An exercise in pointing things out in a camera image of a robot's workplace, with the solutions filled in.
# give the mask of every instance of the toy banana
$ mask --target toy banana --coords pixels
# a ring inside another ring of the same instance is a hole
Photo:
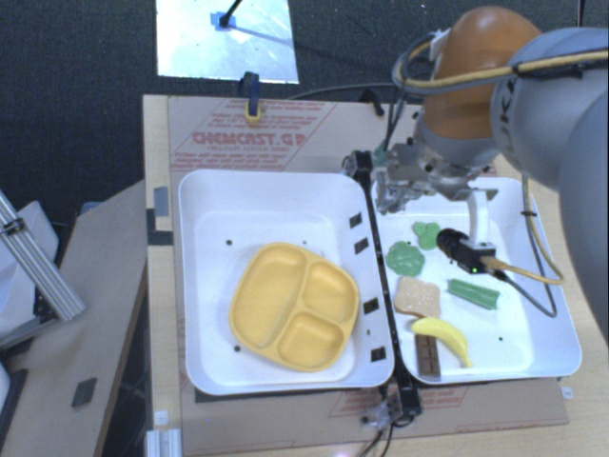
[[[436,337],[444,342],[465,364],[466,368],[471,368],[472,363],[467,357],[467,339],[455,327],[439,318],[426,317],[417,320],[411,326],[412,331],[419,335]]]

